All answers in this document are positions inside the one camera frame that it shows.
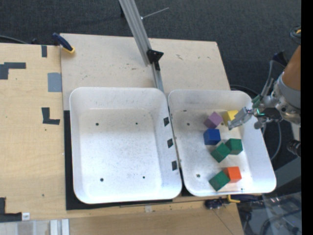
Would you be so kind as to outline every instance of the black clamp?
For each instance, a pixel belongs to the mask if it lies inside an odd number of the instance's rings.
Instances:
[[[163,56],[163,54],[164,54],[163,52],[152,50],[152,49],[149,49],[147,51],[149,62],[150,62],[150,64],[152,64],[152,63],[155,64],[157,71],[160,70],[160,65],[158,64],[158,61]]]

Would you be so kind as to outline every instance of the empty white tray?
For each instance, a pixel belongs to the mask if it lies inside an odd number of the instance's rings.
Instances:
[[[266,193],[276,187],[276,177],[268,156],[261,130],[254,129],[257,121],[248,122],[231,131],[219,125],[221,141],[241,139],[243,151],[228,155],[218,163],[211,155],[215,145],[205,145],[203,133],[207,130],[204,121],[214,111],[221,116],[226,111],[252,108],[251,98],[240,91],[175,90],[169,94],[169,107],[173,130],[188,191],[195,196],[213,196],[239,193]],[[242,179],[229,183],[215,191],[209,180],[229,166],[238,166]]]
[[[165,94],[75,89],[69,98],[73,185],[87,204],[172,199],[181,191]]]

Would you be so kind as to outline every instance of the purple cube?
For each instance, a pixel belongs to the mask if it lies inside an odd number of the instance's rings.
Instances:
[[[205,145],[216,145],[221,141],[221,135],[219,129],[207,129],[204,134],[204,144]]]
[[[219,114],[217,114],[216,112],[213,112],[206,119],[206,121],[204,121],[204,124],[207,128],[215,129],[222,121],[223,121],[223,118]]]

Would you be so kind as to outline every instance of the cube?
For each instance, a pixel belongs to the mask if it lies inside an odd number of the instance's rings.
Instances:
[[[225,144],[230,149],[231,155],[238,155],[243,150],[241,139],[229,139]]]
[[[223,120],[226,126],[228,126],[228,121],[232,121],[235,119],[235,115],[238,113],[237,110],[228,111],[223,114]]]
[[[230,154],[230,149],[224,143],[221,143],[214,151],[211,152],[212,157],[219,163],[226,158],[228,154]]]
[[[214,188],[215,191],[220,190],[222,187],[224,187],[230,179],[227,177],[227,175],[220,171],[218,174],[216,174],[213,178],[209,180],[210,185]]]
[[[215,129],[221,122],[223,121],[223,118],[217,114],[216,112],[213,112],[205,121],[204,125],[209,129]]]
[[[221,141],[221,135],[219,129],[207,129],[204,134],[204,144],[205,145],[216,145]]]
[[[229,178],[229,183],[236,183],[242,178],[238,166],[227,167],[223,170],[223,172]]]

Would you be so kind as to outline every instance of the wooden table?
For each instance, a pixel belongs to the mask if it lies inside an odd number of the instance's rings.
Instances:
[[[40,45],[0,44],[0,64],[26,63],[25,69],[9,69],[8,79],[0,80],[0,197],[6,197],[6,213],[29,212],[31,220],[70,218],[74,234],[83,234],[78,231],[86,231],[90,222],[113,227],[122,220],[139,222],[142,234],[162,222],[166,222],[161,225],[163,229],[173,231],[179,226],[176,231],[180,231],[188,220],[190,227],[201,222],[203,230],[212,229],[215,234],[243,234],[236,205],[207,210],[203,202],[210,197],[178,196],[166,204],[66,210],[63,111],[68,110],[70,92],[90,84],[154,84],[152,71],[144,66],[133,38],[62,36],[75,47],[74,55],[59,46],[47,46],[47,57],[43,57]],[[159,63],[166,94],[174,89],[230,89],[215,42],[150,42],[153,49],[164,52]],[[62,74],[63,92],[48,91],[47,76],[54,72]],[[44,124],[43,107],[49,107],[50,118],[60,119],[60,123]],[[162,231],[152,230],[151,234],[163,234]]]

